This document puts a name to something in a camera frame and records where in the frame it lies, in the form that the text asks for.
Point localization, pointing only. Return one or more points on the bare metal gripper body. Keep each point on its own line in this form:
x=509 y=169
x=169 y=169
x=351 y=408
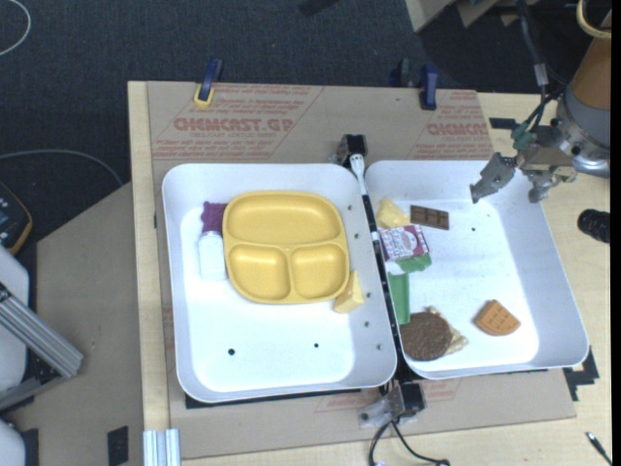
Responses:
x=550 y=156

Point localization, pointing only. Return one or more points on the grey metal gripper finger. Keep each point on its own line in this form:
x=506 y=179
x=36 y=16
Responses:
x=541 y=186
x=494 y=175

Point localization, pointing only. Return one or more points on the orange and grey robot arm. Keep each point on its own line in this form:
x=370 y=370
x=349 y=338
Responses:
x=594 y=76

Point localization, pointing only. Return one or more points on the brown chocolate bar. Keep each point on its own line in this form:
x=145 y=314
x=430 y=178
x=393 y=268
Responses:
x=430 y=217

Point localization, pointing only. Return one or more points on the white plastic tray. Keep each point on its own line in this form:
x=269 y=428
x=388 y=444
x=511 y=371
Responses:
x=271 y=352
x=504 y=270

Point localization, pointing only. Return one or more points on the yellow cheese wedge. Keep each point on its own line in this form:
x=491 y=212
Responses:
x=350 y=296
x=390 y=214

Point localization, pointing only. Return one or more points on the pink and white carton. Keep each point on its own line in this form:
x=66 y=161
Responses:
x=402 y=242

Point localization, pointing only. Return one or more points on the thin black and white rod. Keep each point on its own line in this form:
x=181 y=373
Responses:
x=375 y=233

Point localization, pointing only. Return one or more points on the orange waffle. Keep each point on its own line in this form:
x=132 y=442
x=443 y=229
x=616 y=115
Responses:
x=497 y=319

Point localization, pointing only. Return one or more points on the pale yellow cracker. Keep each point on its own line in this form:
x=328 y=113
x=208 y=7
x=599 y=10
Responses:
x=458 y=342

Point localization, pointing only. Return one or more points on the brown round biscuit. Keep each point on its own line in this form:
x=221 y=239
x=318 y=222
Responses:
x=425 y=336

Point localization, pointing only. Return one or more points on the yellow divided plate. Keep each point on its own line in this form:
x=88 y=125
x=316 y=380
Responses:
x=284 y=221

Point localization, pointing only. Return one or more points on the brown cardboard board red print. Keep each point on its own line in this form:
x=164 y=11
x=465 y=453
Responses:
x=271 y=124

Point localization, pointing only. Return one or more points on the black pen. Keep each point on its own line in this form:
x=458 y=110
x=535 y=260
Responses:
x=598 y=446

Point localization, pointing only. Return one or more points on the purple grapes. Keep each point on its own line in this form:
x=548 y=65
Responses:
x=212 y=214

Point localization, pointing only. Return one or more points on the white bottle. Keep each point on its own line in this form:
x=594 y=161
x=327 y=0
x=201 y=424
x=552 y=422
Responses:
x=211 y=257

